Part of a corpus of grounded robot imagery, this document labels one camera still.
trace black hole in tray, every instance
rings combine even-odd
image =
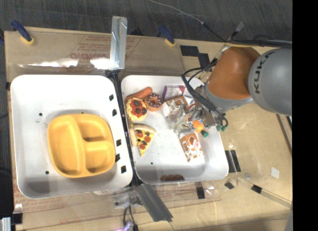
[[[116,155],[115,162],[117,162],[118,160],[120,160],[120,155],[119,154]]]
[[[125,166],[125,165],[122,166],[122,167],[121,167],[121,173],[124,173],[124,172],[126,172],[126,171],[127,171],[126,166]]]

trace toy pizza slice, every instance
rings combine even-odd
[[[143,156],[147,148],[153,141],[153,138],[157,131],[149,127],[148,125],[138,124],[138,123],[134,124],[134,129],[135,129],[135,135],[136,135],[139,154],[140,156]]]

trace sausage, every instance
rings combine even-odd
[[[143,99],[144,97],[148,96],[150,93],[152,93],[153,89],[151,87],[146,87],[143,90],[140,90],[134,94],[131,94],[125,98],[125,102],[127,102],[131,98],[138,98]]]

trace yellow plate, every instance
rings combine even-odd
[[[104,173],[115,163],[115,145],[109,125],[92,114],[56,117],[48,128],[52,164],[66,177]]]

